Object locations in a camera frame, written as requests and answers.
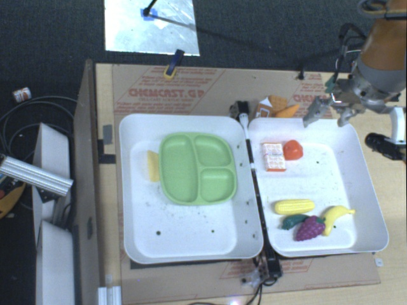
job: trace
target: yellow and black clamp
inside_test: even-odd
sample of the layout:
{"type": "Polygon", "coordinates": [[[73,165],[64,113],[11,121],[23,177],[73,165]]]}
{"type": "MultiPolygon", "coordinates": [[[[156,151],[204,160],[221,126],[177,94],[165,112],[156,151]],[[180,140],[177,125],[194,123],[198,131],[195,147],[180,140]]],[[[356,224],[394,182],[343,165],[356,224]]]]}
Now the yellow and black clamp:
{"type": "Polygon", "coordinates": [[[176,75],[177,66],[181,64],[181,61],[184,57],[184,51],[177,50],[174,56],[171,59],[171,62],[168,66],[166,66],[164,70],[164,78],[165,79],[172,79],[176,75]]]}

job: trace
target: green divided plate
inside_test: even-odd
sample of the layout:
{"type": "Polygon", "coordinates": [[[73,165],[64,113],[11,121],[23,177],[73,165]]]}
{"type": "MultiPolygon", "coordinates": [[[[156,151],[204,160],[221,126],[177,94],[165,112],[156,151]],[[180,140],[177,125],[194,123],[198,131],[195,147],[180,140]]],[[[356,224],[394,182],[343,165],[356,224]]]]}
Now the green divided plate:
{"type": "Polygon", "coordinates": [[[236,193],[235,161],[228,143],[207,133],[173,133],[159,152],[160,181],[181,205],[213,205],[236,193]]]}

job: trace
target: red tomato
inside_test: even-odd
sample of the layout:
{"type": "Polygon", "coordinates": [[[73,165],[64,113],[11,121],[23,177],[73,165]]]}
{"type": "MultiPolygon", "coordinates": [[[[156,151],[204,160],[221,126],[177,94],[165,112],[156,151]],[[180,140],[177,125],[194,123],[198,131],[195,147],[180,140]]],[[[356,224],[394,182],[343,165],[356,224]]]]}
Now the red tomato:
{"type": "Polygon", "coordinates": [[[301,146],[297,140],[290,140],[286,142],[282,150],[286,160],[297,160],[304,155],[303,146],[301,146]]]}

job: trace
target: white can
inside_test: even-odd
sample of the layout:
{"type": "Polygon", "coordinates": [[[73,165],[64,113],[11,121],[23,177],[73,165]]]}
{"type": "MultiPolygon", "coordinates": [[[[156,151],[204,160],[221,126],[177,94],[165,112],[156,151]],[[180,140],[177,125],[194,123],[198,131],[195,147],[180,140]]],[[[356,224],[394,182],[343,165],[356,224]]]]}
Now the white can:
{"type": "Polygon", "coordinates": [[[13,91],[13,98],[17,103],[25,102],[26,100],[31,99],[30,88],[24,87],[19,90],[13,91]]]}

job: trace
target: yellow banana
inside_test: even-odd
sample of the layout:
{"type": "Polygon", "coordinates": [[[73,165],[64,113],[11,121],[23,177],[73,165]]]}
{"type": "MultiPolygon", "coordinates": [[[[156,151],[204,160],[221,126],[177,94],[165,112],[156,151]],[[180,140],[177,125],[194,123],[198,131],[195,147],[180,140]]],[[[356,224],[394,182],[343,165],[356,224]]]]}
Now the yellow banana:
{"type": "Polygon", "coordinates": [[[354,214],[355,209],[348,209],[344,206],[335,206],[330,208],[323,216],[322,219],[325,222],[325,230],[322,232],[322,235],[329,236],[332,231],[333,224],[336,219],[346,214],[354,214]]]}

